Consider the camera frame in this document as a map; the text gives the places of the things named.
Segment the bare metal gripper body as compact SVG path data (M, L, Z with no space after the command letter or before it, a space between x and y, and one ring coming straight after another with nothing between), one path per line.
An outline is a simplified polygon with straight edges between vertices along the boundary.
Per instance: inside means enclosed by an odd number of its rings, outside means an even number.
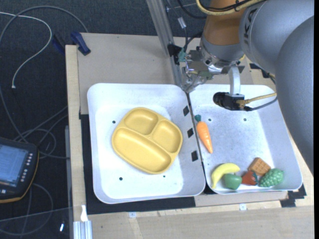
M186 57L186 73L198 77L212 78L215 75L225 75L231 67L237 67L240 59L231 61L210 55L205 50L190 50Z

